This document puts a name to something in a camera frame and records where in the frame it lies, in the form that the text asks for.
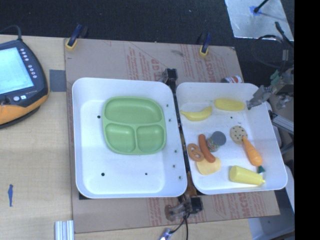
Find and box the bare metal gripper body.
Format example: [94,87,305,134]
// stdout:
[271,67,295,96]

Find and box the red and white can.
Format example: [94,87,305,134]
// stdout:
[220,75,243,84]

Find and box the yellow corn cob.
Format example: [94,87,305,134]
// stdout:
[214,98,245,112]

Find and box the beige chocolate chip biscuit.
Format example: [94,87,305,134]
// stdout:
[229,125,249,145]

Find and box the white plastic tray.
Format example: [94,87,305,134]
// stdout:
[71,77,188,200]
[175,81,289,196]

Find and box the orange carrot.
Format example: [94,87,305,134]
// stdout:
[241,136,266,174]

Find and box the small can with grey lid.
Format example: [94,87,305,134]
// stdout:
[206,130,227,153]

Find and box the yellow banana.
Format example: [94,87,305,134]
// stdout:
[179,105,213,122]

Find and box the orange sausage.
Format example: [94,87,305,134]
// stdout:
[198,133,216,164]

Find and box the yellow squeeze bottle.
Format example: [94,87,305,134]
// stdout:
[228,165,266,186]

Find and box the brown pretzel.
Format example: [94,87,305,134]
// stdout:
[187,143,205,163]

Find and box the thin black and white rod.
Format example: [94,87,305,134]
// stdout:
[170,82,193,197]

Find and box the yellow potato crisp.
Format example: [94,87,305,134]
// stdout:
[195,157,222,176]

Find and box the green divided plate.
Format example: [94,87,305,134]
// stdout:
[101,96,168,156]

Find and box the brown cardboard board red print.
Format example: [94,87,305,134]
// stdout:
[63,37,281,234]

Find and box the black block with thin wires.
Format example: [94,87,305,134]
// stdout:
[189,196,204,214]
[162,68,179,85]

